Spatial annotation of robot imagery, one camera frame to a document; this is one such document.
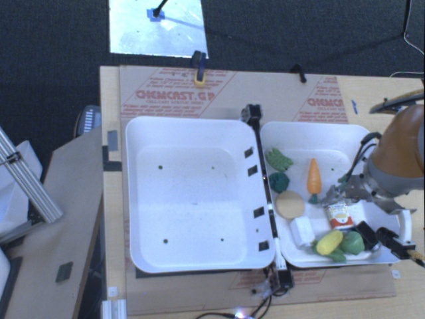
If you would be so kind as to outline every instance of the white tray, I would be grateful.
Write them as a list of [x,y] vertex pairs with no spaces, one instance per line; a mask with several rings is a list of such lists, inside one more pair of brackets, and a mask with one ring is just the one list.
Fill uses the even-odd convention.
[[[138,117],[127,125],[126,146],[130,253],[137,268],[248,269],[272,262],[257,144],[248,125]],[[249,176],[252,167],[258,172]],[[264,215],[255,217],[261,208]]]
[[[319,166],[323,198],[333,184],[346,173],[360,146],[360,141],[369,131],[361,126],[346,124],[316,124],[296,122],[270,122],[261,131],[264,152],[272,148],[279,149],[294,161],[286,175],[290,179],[288,190],[295,191],[305,200],[304,215],[308,216],[317,239],[331,230],[325,210],[307,202],[307,175],[310,159],[315,158]],[[361,173],[359,164],[354,174]],[[268,175],[275,172],[266,165]],[[275,200],[277,194],[272,191]],[[349,207],[349,213],[355,224],[366,221],[374,230],[385,226],[398,233],[398,217],[388,215],[374,203],[360,201]],[[276,212],[276,225],[280,238],[280,249],[284,258],[297,267],[321,267],[341,265],[365,265],[374,263],[396,263],[398,259],[386,247],[375,252],[361,252],[359,255],[346,255],[347,262],[336,263],[327,257],[313,254],[311,251],[298,249],[292,238],[290,221],[280,217]]]

